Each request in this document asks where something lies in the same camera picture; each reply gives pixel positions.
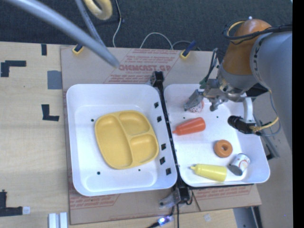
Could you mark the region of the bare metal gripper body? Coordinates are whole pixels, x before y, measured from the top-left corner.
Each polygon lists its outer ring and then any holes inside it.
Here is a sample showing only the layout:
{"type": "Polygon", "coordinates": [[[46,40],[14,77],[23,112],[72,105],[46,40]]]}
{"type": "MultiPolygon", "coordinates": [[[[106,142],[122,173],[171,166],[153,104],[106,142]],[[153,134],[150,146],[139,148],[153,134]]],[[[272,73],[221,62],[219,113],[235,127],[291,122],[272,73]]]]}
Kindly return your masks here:
{"type": "Polygon", "coordinates": [[[246,89],[234,87],[223,78],[203,79],[201,88],[204,89],[203,96],[213,102],[241,102],[246,92],[246,89]]]}

